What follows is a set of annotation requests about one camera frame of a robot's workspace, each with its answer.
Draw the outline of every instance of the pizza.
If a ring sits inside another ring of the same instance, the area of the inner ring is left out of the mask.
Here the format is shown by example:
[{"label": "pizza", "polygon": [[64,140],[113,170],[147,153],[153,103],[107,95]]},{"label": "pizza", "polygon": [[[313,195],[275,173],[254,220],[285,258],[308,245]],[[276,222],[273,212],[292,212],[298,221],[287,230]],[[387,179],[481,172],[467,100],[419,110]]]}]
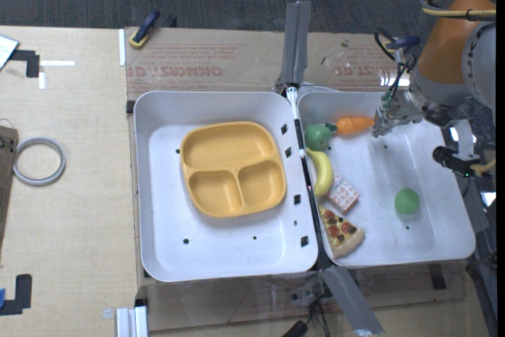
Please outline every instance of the pizza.
[{"label": "pizza", "polygon": [[333,257],[337,258],[353,252],[365,238],[365,231],[336,215],[330,209],[321,205],[318,205],[318,208]]}]

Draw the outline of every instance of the toy carrot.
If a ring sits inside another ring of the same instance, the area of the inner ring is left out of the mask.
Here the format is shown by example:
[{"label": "toy carrot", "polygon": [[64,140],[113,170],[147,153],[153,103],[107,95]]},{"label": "toy carrot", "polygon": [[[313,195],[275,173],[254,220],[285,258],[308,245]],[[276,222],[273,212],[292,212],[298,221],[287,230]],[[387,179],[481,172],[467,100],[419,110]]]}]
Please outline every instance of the toy carrot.
[{"label": "toy carrot", "polygon": [[326,123],[324,126],[340,135],[351,135],[370,128],[374,123],[373,118],[369,117],[341,117],[336,125]]}]

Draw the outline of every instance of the yellow divided plate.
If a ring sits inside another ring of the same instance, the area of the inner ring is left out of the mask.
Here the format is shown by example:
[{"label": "yellow divided plate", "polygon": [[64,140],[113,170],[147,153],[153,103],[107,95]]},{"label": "yellow divided plate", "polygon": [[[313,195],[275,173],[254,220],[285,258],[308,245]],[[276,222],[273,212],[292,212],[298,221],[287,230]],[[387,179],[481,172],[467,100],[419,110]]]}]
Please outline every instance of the yellow divided plate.
[{"label": "yellow divided plate", "polygon": [[196,207],[227,218],[273,208],[286,176],[271,134],[255,122],[226,122],[189,132],[181,143],[182,172]]}]

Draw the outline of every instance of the yellow banana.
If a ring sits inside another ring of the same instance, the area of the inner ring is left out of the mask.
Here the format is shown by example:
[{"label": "yellow banana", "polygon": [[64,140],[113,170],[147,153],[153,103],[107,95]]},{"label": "yellow banana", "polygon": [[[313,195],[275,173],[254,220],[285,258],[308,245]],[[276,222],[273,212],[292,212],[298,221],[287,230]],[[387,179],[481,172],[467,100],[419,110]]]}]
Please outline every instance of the yellow banana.
[{"label": "yellow banana", "polygon": [[313,151],[309,148],[306,148],[306,150],[314,162],[314,166],[316,166],[317,180],[314,185],[314,194],[319,197],[327,193],[333,184],[333,167],[326,153]]}]

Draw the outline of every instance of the light wood surface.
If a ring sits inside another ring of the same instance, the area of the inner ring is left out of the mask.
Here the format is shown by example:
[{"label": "light wood surface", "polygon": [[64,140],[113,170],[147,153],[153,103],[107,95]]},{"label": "light wood surface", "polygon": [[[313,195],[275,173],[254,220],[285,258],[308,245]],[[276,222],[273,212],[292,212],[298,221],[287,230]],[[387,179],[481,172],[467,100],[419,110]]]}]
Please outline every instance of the light wood surface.
[{"label": "light wood surface", "polygon": [[[0,118],[14,124],[20,140],[54,138],[68,159],[53,185],[34,188],[13,180],[0,287],[13,299],[16,275],[31,274],[32,307],[0,316],[0,335],[112,336],[114,319],[104,318],[104,309],[133,306],[139,262],[118,30],[0,26],[0,33],[41,60],[75,61],[45,68],[44,90],[24,75],[23,62],[9,62],[0,73]],[[45,175],[57,165],[55,154],[42,147],[21,161],[30,175]],[[463,279],[462,298],[374,309],[386,335],[488,335],[472,281],[466,274]],[[282,335],[296,320],[153,335]],[[328,313],[327,321],[333,336],[356,335],[341,313]],[[324,332],[313,320],[307,335]]]}]

